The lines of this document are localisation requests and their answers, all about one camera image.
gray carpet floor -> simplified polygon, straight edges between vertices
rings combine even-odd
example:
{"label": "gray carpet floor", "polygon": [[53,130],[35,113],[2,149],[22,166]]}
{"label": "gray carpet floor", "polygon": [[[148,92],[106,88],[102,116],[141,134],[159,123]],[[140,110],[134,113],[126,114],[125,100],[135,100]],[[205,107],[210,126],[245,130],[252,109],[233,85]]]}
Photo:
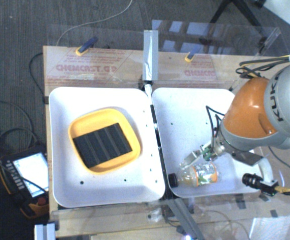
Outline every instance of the gray carpet floor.
{"label": "gray carpet floor", "polygon": [[[27,128],[25,116],[9,103],[21,107],[29,116],[38,139],[46,142],[45,110],[42,94],[29,70],[31,59],[54,46],[61,34],[72,26],[106,19],[121,12],[130,0],[0,0],[0,133],[12,128]],[[257,8],[246,0],[264,27],[279,28],[280,43],[275,54],[290,51],[290,25],[266,8]],[[141,49],[131,33],[152,28],[153,20],[207,23],[221,0],[133,0],[130,7],[112,19],[76,28],[66,33],[59,46],[80,46],[88,29],[96,29],[113,49]],[[234,5],[229,5],[218,20],[219,24],[249,26],[249,22]],[[113,36],[106,30],[114,30]],[[31,63],[32,75],[43,90],[43,58]],[[2,145],[11,150],[26,147],[31,135],[15,131],[3,139]],[[33,225],[45,223],[48,216],[26,219],[14,206],[0,180],[0,240],[33,239]]]}

yellow tray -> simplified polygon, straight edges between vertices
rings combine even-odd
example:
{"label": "yellow tray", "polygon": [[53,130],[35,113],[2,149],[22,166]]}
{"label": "yellow tray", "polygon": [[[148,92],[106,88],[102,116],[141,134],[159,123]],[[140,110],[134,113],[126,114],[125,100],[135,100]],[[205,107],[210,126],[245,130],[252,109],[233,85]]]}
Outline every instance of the yellow tray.
{"label": "yellow tray", "polygon": [[[91,168],[87,168],[76,148],[73,139],[116,123],[120,125],[120,128],[130,145],[131,152],[125,153]],[[71,145],[73,146],[79,161],[93,174],[100,175],[117,170],[134,161],[140,154],[140,144],[135,132],[133,131],[125,116],[116,109],[106,108],[75,119],[69,125],[68,134]]]}

plastic bottle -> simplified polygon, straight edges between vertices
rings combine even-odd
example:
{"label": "plastic bottle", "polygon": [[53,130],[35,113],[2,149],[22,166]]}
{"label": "plastic bottle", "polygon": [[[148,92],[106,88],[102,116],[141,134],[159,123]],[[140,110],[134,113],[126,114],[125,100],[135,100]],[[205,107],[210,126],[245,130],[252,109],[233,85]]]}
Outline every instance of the plastic bottle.
{"label": "plastic bottle", "polygon": [[169,184],[172,188],[178,186],[198,187],[205,184],[220,181],[220,173],[212,162],[195,163],[177,173],[168,175]]}

bottle cap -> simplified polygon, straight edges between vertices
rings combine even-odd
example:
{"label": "bottle cap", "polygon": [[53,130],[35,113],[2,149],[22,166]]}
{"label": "bottle cap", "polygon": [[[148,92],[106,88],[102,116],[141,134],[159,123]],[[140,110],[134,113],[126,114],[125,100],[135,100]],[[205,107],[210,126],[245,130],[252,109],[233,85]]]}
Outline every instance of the bottle cap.
{"label": "bottle cap", "polygon": [[171,188],[175,188],[178,186],[177,176],[175,173],[171,173],[168,175],[168,180]]}

white tray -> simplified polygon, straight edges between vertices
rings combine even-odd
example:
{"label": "white tray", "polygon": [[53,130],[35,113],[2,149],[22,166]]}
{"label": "white tray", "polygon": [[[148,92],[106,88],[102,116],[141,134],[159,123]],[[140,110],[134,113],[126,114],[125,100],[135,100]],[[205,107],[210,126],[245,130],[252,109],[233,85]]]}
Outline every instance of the white tray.
{"label": "white tray", "polygon": [[[129,88],[60,87],[49,97],[53,158],[53,193],[67,208],[150,202],[165,192],[164,178],[147,95]],[[76,118],[104,109],[124,114],[141,145],[139,157],[103,175],[83,169],[68,137]]]}
{"label": "white tray", "polygon": [[[234,94],[224,89],[159,88],[153,92],[167,174],[177,172],[185,157],[210,141],[211,127],[206,106],[224,114],[233,98]],[[241,182],[245,173],[261,175],[258,165],[245,165],[232,159],[229,154],[219,157],[214,163],[221,173],[220,182],[197,188],[172,188],[174,194],[189,198],[258,191]]]}

